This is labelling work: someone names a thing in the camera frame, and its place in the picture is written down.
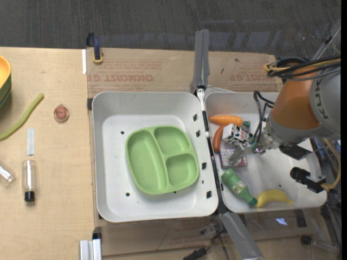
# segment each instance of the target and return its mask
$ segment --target gray carpet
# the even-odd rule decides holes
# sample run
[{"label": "gray carpet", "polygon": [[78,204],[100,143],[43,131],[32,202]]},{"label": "gray carpet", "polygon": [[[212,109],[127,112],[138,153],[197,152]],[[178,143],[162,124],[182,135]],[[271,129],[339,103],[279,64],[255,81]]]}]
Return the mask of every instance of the gray carpet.
[{"label": "gray carpet", "polygon": [[101,46],[194,50],[209,29],[211,51],[311,57],[341,18],[342,0],[0,0],[0,46]]}]

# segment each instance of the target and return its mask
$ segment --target toy carrot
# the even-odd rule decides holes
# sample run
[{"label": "toy carrot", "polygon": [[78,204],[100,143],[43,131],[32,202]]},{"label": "toy carrot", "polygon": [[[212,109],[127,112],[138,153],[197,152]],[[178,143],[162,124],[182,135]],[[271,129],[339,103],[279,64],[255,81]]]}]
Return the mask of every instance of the toy carrot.
[{"label": "toy carrot", "polygon": [[212,148],[215,153],[218,153],[221,148],[221,141],[223,136],[223,128],[226,127],[225,124],[222,124],[216,131],[212,140]]},{"label": "toy carrot", "polygon": [[210,116],[208,120],[216,124],[235,124],[239,127],[243,125],[243,119],[236,115],[214,115]]}]

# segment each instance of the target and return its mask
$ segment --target green plate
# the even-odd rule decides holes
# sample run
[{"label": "green plate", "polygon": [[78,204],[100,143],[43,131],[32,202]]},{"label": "green plate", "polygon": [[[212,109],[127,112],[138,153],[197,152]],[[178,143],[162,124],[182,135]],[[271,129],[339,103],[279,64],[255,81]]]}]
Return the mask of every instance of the green plate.
[{"label": "green plate", "polygon": [[178,127],[137,130],[127,138],[125,150],[134,182],[144,193],[175,192],[189,187],[199,176],[194,148]]}]

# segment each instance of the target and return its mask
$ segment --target candy wrapper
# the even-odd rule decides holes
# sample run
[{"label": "candy wrapper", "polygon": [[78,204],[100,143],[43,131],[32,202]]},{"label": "candy wrapper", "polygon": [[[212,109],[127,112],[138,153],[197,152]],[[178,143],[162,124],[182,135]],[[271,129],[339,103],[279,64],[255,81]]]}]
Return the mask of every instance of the candy wrapper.
[{"label": "candy wrapper", "polygon": [[[234,149],[226,149],[226,150],[220,150],[219,152],[219,159],[221,163],[221,167],[223,169],[230,167],[230,157],[233,155]],[[240,159],[240,162],[237,164],[237,167],[245,167],[247,166],[247,159],[246,156],[243,156]]]}]

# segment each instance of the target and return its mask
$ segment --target toy sink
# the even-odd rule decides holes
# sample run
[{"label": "toy sink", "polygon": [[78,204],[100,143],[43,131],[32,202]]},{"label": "toy sink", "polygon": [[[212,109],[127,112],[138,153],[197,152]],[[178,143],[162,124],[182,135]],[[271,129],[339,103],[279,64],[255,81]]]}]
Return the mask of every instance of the toy sink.
[{"label": "toy sink", "polygon": [[[265,98],[276,101],[277,93],[263,93]],[[234,92],[213,92],[205,97],[205,107],[209,116],[230,114],[250,121],[250,132],[255,132],[259,122],[258,110],[253,100],[253,93]],[[213,136],[218,125],[210,122],[210,133]],[[309,140],[299,144],[299,146],[312,151]],[[226,142],[221,142],[221,150],[234,148]],[[216,166],[219,176],[226,170],[221,168],[220,158],[216,158]],[[225,206],[236,213],[277,211],[288,209],[303,209],[309,207],[320,207],[326,202],[326,192],[314,193],[307,186],[295,182],[290,177],[293,167],[300,167],[307,171],[312,168],[313,162],[307,158],[295,160],[284,155],[279,149],[267,150],[263,155],[247,154],[247,166],[234,168],[235,173],[248,185],[250,193],[257,197],[261,192],[269,189],[282,190],[293,205],[288,203],[271,202],[262,208],[249,207],[246,201],[235,196],[232,191],[223,186],[222,198]]]},{"label": "toy sink", "polygon": [[[103,92],[93,99],[92,109],[97,208],[105,220],[215,212],[219,200],[197,97]],[[144,167],[142,161],[154,167]]]},{"label": "toy sink", "polygon": [[[263,96],[275,101],[277,93]],[[238,115],[259,122],[253,93],[210,92],[205,96],[208,116]],[[213,170],[202,107],[185,92],[103,92],[93,99],[95,179],[97,208],[110,222],[203,217],[213,214],[219,199],[215,174],[221,183],[219,157]],[[209,123],[213,138],[217,124]],[[230,149],[222,143],[221,150]],[[300,146],[312,150],[309,140]],[[293,205],[269,203],[249,207],[221,185],[221,199],[232,212],[249,213],[320,207],[326,192],[314,193],[290,177],[298,166],[310,171],[312,163],[294,160],[278,149],[263,155],[246,155],[248,165],[234,171],[257,197],[278,189]]]},{"label": "toy sink", "polygon": [[194,148],[179,127],[137,130],[126,140],[125,149],[134,182],[144,193],[175,192],[189,187],[199,176]]}]

